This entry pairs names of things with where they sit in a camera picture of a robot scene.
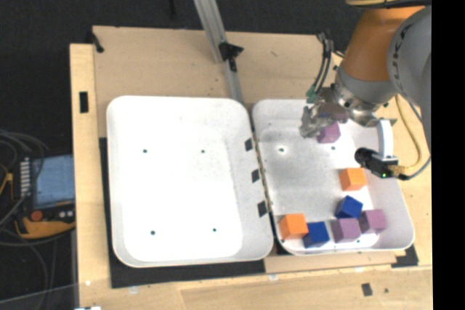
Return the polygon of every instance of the red button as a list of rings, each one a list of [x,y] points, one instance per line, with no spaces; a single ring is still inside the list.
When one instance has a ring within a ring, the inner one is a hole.
[[[42,219],[44,218],[44,214],[42,213],[42,211],[34,211],[31,213],[30,218],[31,221],[39,222],[42,221]]]

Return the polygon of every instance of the metal rod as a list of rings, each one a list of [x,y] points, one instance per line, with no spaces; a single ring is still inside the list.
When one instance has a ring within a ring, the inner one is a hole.
[[[243,102],[242,92],[236,71],[230,69],[229,64],[222,59],[219,45],[227,42],[225,27],[218,10],[217,0],[194,0],[195,7],[199,18],[201,19],[203,29],[211,45],[211,50],[216,62],[223,63],[225,67],[225,76],[233,99]]]

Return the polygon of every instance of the orange block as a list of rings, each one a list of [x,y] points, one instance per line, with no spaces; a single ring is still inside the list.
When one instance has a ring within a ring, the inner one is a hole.
[[[339,180],[344,191],[360,190],[367,184],[363,168],[346,168],[339,174]]]
[[[286,214],[279,221],[283,239],[299,239],[308,234],[308,226],[303,213]]]

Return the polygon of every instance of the wooden table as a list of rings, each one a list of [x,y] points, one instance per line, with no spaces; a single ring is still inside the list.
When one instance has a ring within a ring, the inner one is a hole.
[[[73,154],[76,170],[80,306],[106,309],[432,309],[431,166],[400,182],[416,230],[414,250],[280,256],[264,260],[266,273],[247,277],[170,282],[113,289],[98,139],[106,136],[105,110],[122,94],[228,97],[221,65],[213,62],[201,30],[94,26],[103,53],[70,45]],[[238,75],[246,107],[266,98],[304,99],[321,63],[315,36],[227,33],[242,46]],[[327,82],[333,81],[331,71]],[[83,106],[87,99],[88,107]],[[404,102],[424,153],[421,124]],[[378,112],[398,118],[394,100]],[[393,128],[395,154],[404,164],[416,152],[402,122]],[[418,265],[393,268],[418,256]],[[371,289],[372,294],[363,289]]]

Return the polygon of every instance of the black mat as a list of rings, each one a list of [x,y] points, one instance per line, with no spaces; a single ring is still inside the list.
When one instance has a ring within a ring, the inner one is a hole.
[[[204,280],[224,277],[238,277],[250,274],[263,274],[264,262],[248,261],[231,264],[205,264],[175,267],[157,267],[136,269],[119,261],[113,251],[111,240],[110,195],[108,190],[107,139],[99,139],[100,160],[102,165],[103,195],[105,199],[105,218],[107,224],[108,252],[110,256],[111,286],[113,288],[132,285],[149,285],[162,282],[186,280]]]

